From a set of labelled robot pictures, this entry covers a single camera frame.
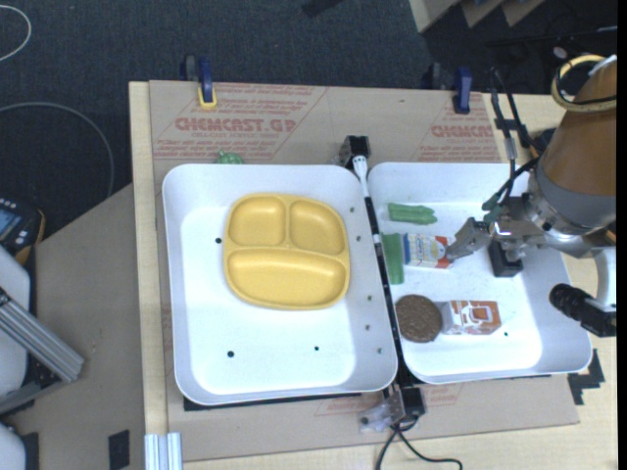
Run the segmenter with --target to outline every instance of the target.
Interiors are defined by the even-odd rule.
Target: cardboard sheet
[[[381,443],[386,434],[359,426],[360,412],[377,404],[379,393],[185,410],[172,367],[161,183],[174,166],[214,162],[219,150],[246,163],[333,163],[347,135],[368,136],[371,165],[500,162],[502,136],[479,93],[463,116],[449,91],[248,84],[217,84],[216,91],[218,106],[208,112],[199,108],[195,84],[150,82],[169,430],[181,433],[185,461]],[[408,432],[414,439],[578,421],[565,376],[421,389],[428,412]]]

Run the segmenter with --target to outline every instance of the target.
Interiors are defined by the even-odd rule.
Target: blue clamp
[[[453,98],[453,107],[458,114],[470,113],[470,86],[472,75],[466,67],[460,67],[455,72],[455,89],[458,92]]]
[[[179,76],[181,80],[199,82],[198,102],[202,108],[215,108],[217,105],[216,89],[212,81],[212,67],[205,57],[198,59],[194,56],[185,56],[180,64]]]

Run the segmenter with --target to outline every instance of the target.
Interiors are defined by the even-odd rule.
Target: divided yellow plate
[[[346,228],[323,202],[252,194],[231,208],[224,232],[224,273],[245,302],[281,309],[332,306],[349,287]]]

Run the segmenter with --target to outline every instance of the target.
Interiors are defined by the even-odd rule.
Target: brown round object
[[[440,309],[424,296],[400,298],[396,303],[396,316],[403,337],[416,343],[433,341],[442,330]]]

